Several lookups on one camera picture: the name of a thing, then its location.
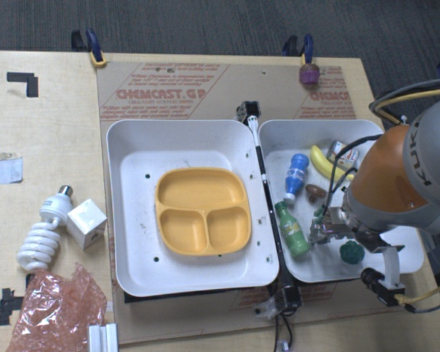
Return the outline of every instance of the dark gray floor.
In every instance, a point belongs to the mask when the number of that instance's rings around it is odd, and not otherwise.
[[[440,0],[0,0],[0,50],[71,51],[89,27],[105,52],[150,54],[281,56],[310,33],[315,56],[361,58],[375,96],[438,78],[440,63]],[[393,111],[410,122],[436,101]]]

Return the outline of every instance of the green bottle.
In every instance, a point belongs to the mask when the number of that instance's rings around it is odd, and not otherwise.
[[[275,208],[280,218],[280,232],[290,253],[297,257],[308,252],[308,241],[305,239],[298,221],[288,213],[287,204],[281,201],[276,203]]]

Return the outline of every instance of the white plastic tray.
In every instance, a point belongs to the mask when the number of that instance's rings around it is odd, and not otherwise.
[[[309,155],[310,147],[316,144],[324,153],[337,139],[346,144],[362,138],[383,133],[381,129],[367,120],[269,120],[259,130],[261,147],[265,158],[265,170],[271,184],[271,196],[274,204],[283,199],[285,193],[285,175],[290,166],[290,159],[296,153]],[[358,146],[360,163],[373,142]],[[307,169],[305,183],[314,183],[326,190],[329,180],[322,176],[311,164]],[[331,206],[341,206],[342,192],[337,191]],[[320,205],[311,205],[305,197],[304,188],[298,193],[295,205],[289,207],[305,235],[309,234],[313,213]],[[397,227],[381,236],[391,245],[404,245],[400,251],[400,272],[408,274],[418,271],[423,264],[424,254],[419,234],[411,227]],[[293,258],[282,240],[285,262],[289,272],[302,282],[329,282],[344,279],[355,279],[366,267],[384,272],[384,260],[381,254],[365,252],[363,261],[358,265],[344,263],[340,258],[339,248],[347,239],[330,243],[315,244],[309,253]]]
[[[234,120],[122,120],[107,133],[116,275],[132,296],[259,287],[279,272],[254,140]],[[156,224],[155,187],[171,169],[233,171],[249,197],[252,234],[241,250],[193,257],[171,251]]]

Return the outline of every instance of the blue bottle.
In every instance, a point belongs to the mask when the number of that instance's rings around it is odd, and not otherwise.
[[[309,159],[304,154],[295,154],[285,178],[284,201],[292,205],[295,202],[296,194],[304,184],[305,170],[309,165]]]

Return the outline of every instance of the yellow banana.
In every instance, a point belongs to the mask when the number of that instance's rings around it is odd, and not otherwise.
[[[328,159],[326,158],[326,156],[324,156],[321,149],[315,144],[311,146],[309,158],[311,159],[311,162],[313,163],[315,168],[319,171],[319,173],[326,176],[328,179],[331,178],[332,163],[328,161]],[[334,180],[336,181],[339,180],[344,173],[345,172],[341,168],[336,167],[336,172],[334,173]],[[347,175],[347,180],[352,180],[352,179],[353,179],[353,174]]]

